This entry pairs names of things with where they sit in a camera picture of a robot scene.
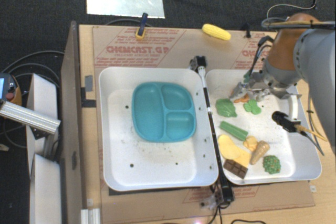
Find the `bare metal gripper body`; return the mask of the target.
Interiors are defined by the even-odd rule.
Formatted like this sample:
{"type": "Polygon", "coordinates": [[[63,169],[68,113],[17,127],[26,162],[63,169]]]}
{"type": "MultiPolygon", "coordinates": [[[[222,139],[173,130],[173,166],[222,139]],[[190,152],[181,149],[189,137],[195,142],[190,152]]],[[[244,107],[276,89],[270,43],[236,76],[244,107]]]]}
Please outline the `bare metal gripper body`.
{"type": "Polygon", "coordinates": [[[249,90],[259,93],[271,93],[279,99],[287,99],[291,95],[287,89],[296,83],[296,72],[247,72],[244,82],[249,90]]]}

